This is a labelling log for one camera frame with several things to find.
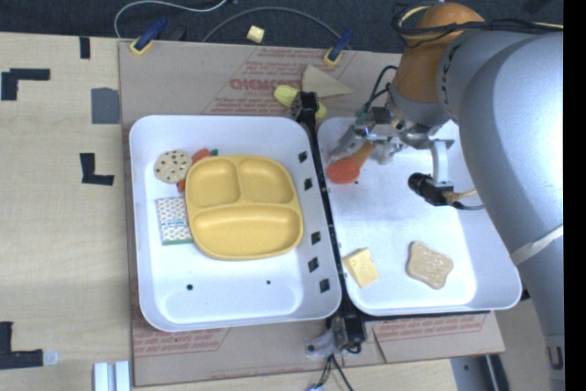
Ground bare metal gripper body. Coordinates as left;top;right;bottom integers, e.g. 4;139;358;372
359;106;455;151

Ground orange carrot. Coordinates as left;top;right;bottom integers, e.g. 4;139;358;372
326;141;375;186

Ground beige pizza slice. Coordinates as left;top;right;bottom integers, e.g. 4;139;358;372
300;64;355;100

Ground thin black rod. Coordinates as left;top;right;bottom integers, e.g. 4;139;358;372
299;104;354;358

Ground yellow corn cob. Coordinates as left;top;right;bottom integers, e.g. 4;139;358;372
273;84;329;121

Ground white plastic tray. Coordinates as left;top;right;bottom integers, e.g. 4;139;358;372
128;114;342;332
316;115;524;318

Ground yellow cheese wedge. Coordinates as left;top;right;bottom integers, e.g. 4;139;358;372
342;246;381;289

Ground yellow divided plate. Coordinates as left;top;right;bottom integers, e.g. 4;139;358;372
183;154;305;262

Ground beige bread slice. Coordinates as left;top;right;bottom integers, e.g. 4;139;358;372
405;240;455;290

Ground orange and green toy vegetable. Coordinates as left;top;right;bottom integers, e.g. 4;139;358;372
177;147;220;193

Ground beige dotted biscuit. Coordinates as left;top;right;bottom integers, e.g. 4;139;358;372
152;148;194;186

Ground brown cardboard board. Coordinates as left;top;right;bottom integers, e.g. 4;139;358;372
117;39;506;388

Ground black cylinder on white bracket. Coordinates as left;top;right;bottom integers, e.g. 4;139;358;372
407;140;456;205

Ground black block with thin wires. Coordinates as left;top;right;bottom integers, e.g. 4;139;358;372
329;310;368;354
288;91;320;124

